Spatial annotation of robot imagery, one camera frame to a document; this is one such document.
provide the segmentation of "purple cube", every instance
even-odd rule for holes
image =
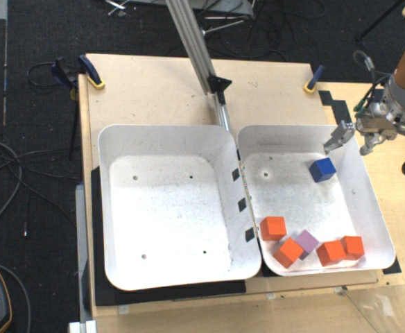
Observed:
[[[319,241],[306,230],[303,230],[295,239],[295,241],[304,249],[304,252],[301,254],[300,257],[301,260],[304,260],[307,255],[313,252],[315,247],[319,244]]]

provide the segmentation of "dark floor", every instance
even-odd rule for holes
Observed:
[[[358,48],[354,37],[396,1],[258,0],[256,22],[213,33],[207,46],[213,58],[304,62],[313,69],[324,65],[322,80],[368,83],[370,75],[352,59]],[[405,1],[364,39],[379,71],[392,72],[404,52],[404,6]],[[129,3],[122,17],[108,16],[111,9],[96,0],[8,0],[8,20],[0,20],[0,142],[18,155],[64,149],[19,159],[26,169],[24,183],[0,218],[0,264],[16,272],[28,290],[32,332],[66,332],[68,323],[78,320],[76,230],[69,220],[74,221],[74,191],[81,174],[80,151],[69,161],[65,150],[74,115],[68,90],[31,85],[28,69],[61,56],[76,66],[76,58],[89,52],[185,55],[165,7]],[[196,14],[205,29],[225,23],[205,19],[214,15],[208,12]],[[53,83],[47,67],[36,69],[31,76],[37,83]],[[11,164],[10,169],[17,173],[18,167]],[[16,184],[10,170],[0,169],[0,209]],[[10,276],[4,277],[14,309],[9,332],[24,332],[24,296]]]

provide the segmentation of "wire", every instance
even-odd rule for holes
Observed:
[[[221,0],[215,0],[215,1],[211,2],[210,5],[207,6],[207,4],[209,3],[209,0],[206,0],[204,6],[202,7],[202,10],[198,14],[199,15],[204,14],[206,11],[210,10],[211,8],[213,8],[214,6],[216,6],[220,2],[221,2]]]
[[[257,20],[262,12],[262,10],[264,9],[264,7],[266,6],[268,0],[264,0],[263,4],[261,5],[261,7],[259,8],[258,12],[257,12],[257,16],[254,18],[252,26],[250,27],[249,30],[249,34],[247,36],[247,53],[248,53],[248,57],[251,60],[252,59],[252,55],[250,53],[250,38],[252,37],[252,31],[253,28],[255,27],[255,24],[257,23]]]
[[[2,144],[0,142],[0,147],[4,148],[6,151],[8,151],[13,157],[17,157],[16,153],[9,146],[6,146],[5,144]],[[19,187],[21,186],[22,167],[20,165],[19,165],[19,175],[17,176],[17,179],[18,179],[18,182],[16,184],[15,189],[13,190],[13,193],[10,195],[10,197],[8,198],[6,203],[0,209],[0,218],[1,218],[2,214],[5,212],[5,210],[8,208],[8,206],[11,204],[11,202],[15,199],[15,196],[16,196],[17,192],[19,191]]]
[[[41,83],[38,83],[38,82],[34,81],[31,78],[31,74],[32,74],[33,70],[35,70],[37,68],[40,68],[40,67],[48,67],[48,66],[51,67],[53,64],[54,64],[53,62],[43,62],[43,63],[35,64],[35,65],[31,66],[30,68],[28,68],[28,70],[27,70],[27,80],[28,80],[28,82],[31,85],[36,86],[36,87],[55,87],[55,86],[58,86],[59,85],[58,83],[41,84]]]
[[[52,200],[50,200],[49,198],[47,198],[45,195],[41,194],[40,192],[38,192],[37,190],[33,189],[30,185],[26,184],[23,180],[22,180],[22,173],[23,170],[25,170],[25,168],[22,166],[22,164],[19,161],[19,157],[17,156],[17,154],[8,146],[6,146],[5,144],[0,142],[0,147],[4,148],[5,150],[7,150],[9,152],[9,154],[12,155],[13,159],[10,160],[7,157],[4,157],[2,154],[0,154],[0,157],[7,160],[7,162],[5,162],[0,169],[2,169],[3,167],[8,167],[8,170],[11,172],[11,174],[18,180],[17,186],[14,190],[14,192],[12,193],[12,195],[10,196],[10,198],[7,200],[6,204],[1,208],[0,210],[0,217],[3,214],[3,212],[7,209],[7,207],[9,206],[9,204],[12,202],[12,200],[15,198],[17,191],[19,190],[19,186],[23,185],[25,188],[27,188],[29,191],[33,192],[34,194],[38,195],[40,198],[42,198],[43,200],[45,200],[46,202],[50,203],[52,206],[54,206],[55,208],[57,208],[65,217],[66,219],[69,220],[69,222],[72,224],[72,226],[74,228],[76,228],[76,224],[75,222],[71,219],[71,217],[56,203],[54,203]],[[16,162],[17,165],[19,166],[19,174],[16,175],[14,171],[12,171],[12,169],[10,168],[10,163]]]
[[[19,279],[19,277],[13,273],[9,268],[5,267],[4,265],[0,265],[0,270],[5,271],[9,276],[11,276],[15,281],[18,283],[18,285],[21,287],[22,292],[24,293],[25,296],[25,301],[27,304],[27,330],[26,333],[31,332],[31,303],[30,303],[30,296],[28,295],[27,289],[24,286],[24,283]]]
[[[322,8],[322,12],[318,16],[313,16],[313,17],[312,16],[303,16],[303,15],[300,15],[300,14],[298,14],[296,12],[287,11],[287,10],[282,11],[282,12],[285,13],[285,14],[288,14],[288,15],[301,17],[302,19],[321,19],[322,17],[324,17],[326,15],[326,5],[324,3],[322,3],[320,0],[312,0],[312,1],[318,3],[318,5],[320,5],[321,8]]]
[[[226,48],[230,53],[232,53],[234,57],[244,59],[244,58],[245,58],[244,55],[242,55],[242,54],[239,53],[238,51],[235,51],[235,50],[234,50],[231,46],[229,46],[229,45],[227,44],[227,42],[223,39],[223,32],[222,32],[222,31],[219,31],[219,33],[220,33],[220,35],[219,35],[219,36],[220,36],[220,41],[221,41],[222,45],[224,46],[224,48]],[[278,51],[277,49],[267,49],[267,50],[265,50],[265,51],[262,51],[262,52],[260,52],[260,53],[255,54],[255,55],[249,55],[249,58],[251,58],[251,59],[262,58],[262,57],[266,57],[266,56],[268,56],[268,55],[270,55],[270,54],[273,54],[273,53],[279,55],[280,57],[282,57],[282,60],[283,60],[284,62],[287,61],[287,59],[286,59],[286,57],[284,56],[284,54],[283,54],[281,51]]]
[[[62,149],[62,151],[67,151],[67,150],[69,150],[69,148],[63,148],[63,149]],[[59,151],[59,150],[39,151],[39,152],[56,152],[56,151]],[[26,156],[26,155],[36,154],[36,153],[37,153],[37,152],[25,153],[25,154],[19,155],[19,156],[17,157],[17,159],[22,158],[22,157],[24,157],[24,156]],[[4,168],[4,167],[8,166],[9,164],[15,162],[15,159],[10,159],[10,158],[5,157],[5,156],[3,156],[3,155],[0,155],[0,158],[2,158],[3,160],[7,160],[7,162],[5,162],[5,163],[3,163],[2,165],[0,165],[0,170],[1,170],[2,168]],[[71,181],[74,181],[75,183],[79,183],[79,182],[81,181],[80,178],[76,178],[76,177],[73,177],[73,176],[62,176],[62,175],[56,175],[56,174],[48,174],[48,173],[43,173],[43,172],[41,172],[41,171],[36,171],[36,170],[33,170],[33,169],[29,169],[27,166],[22,166],[22,165],[21,165],[21,167],[22,167],[25,171],[28,171],[28,172],[30,172],[30,173],[35,173],[35,174],[38,174],[38,175],[41,175],[41,176],[46,176],[46,177],[48,177],[48,178],[71,180]]]
[[[58,82],[54,82],[54,83],[51,83],[51,84],[41,84],[41,83],[35,81],[31,76],[31,74],[33,73],[33,71],[35,69],[39,69],[40,67],[50,67],[51,68],[51,66],[54,65],[54,64],[55,64],[55,62],[42,62],[42,63],[37,63],[35,65],[32,65],[30,68],[27,69],[27,80],[28,80],[28,82],[31,85],[35,86],[35,87],[41,87],[41,88],[47,88],[47,89],[51,89],[51,88],[60,86],[60,84]],[[74,71],[75,70],[79,71],[79,68],[77,66],[68,65],[68,67],[72,68]]]
[[[369,91],[366,93],[366,95],[361,99],[360,103],[356,106],[356,109],[359,111],[359,110],[361,110],[361,106],[363,106],[362,103],[364,103],[364,101],[366,101],[366,105],[364,106],[365,109],[372,102],[372,100],[374,98],[375,87],[377,86],[377,82],[375,80],[375,66],[372,61],[372,58],[370,56],[368,56],[366,53],[364,53],[363,51],[356,50],[353,53],[352,57],[353,57],[355,63],[360,67],[363,67],[363,65],[357,60],[357,56],[363,57],[365,68],[370,72],[370,75],[372,78],[372,87],[369,89]]]
[[[363,65],[359,60],[358,60],[358,56],[362,56],[365,60],[365,64]],[[374,69],[374,72],[376,74],[381,74],[381,75],[390,75],[390,73],[385,73],[384,71],[378,71],[375,69],[372,60],[370,60],[370,57],[363,52],[362,50],[356,50],[353,54],[352,54],[352,58],[354,59],[354,62],[356,63],[356,65],[358,65],[360,68],[366,70],[366,71],[370,71],[372,68]]]
[[[27,153],[23,153],[19,156],[19,158],[21,157],[26,157],[29,155],[39,155],[39,154],[47,154],[47,153],[57,153],[57,152],[64,152],[64,151],[69,151],[70,148],[58,148],[58,149],[42,149],[41,151],[31,151],[31,152],[27,152]]]

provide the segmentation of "blue cube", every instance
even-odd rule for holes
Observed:
[[[315,182],[328,180],[336,173],[335,167],[330,158],[316,160],[310,166],[309,171]]]

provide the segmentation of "white tray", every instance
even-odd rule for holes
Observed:
[[[279,275],[303,275],[389,267],[395,250],[355,138],[325,155],[323,144],[335,126],[248,126],[238,135],[239,152],[257,226],[267,216],[283,216],[287,236],[262,241],[264,261]],[[336,175],[316,183],[310,165],[330,157]],[[288,237],[308,230],[320,243],[358,235],[365,255],[323,267],[316,251],[284,268],[273,253]]]
[[[115,287],[242,280],[260,269],[228,131],[112,125],[98,151],[105,273]]]

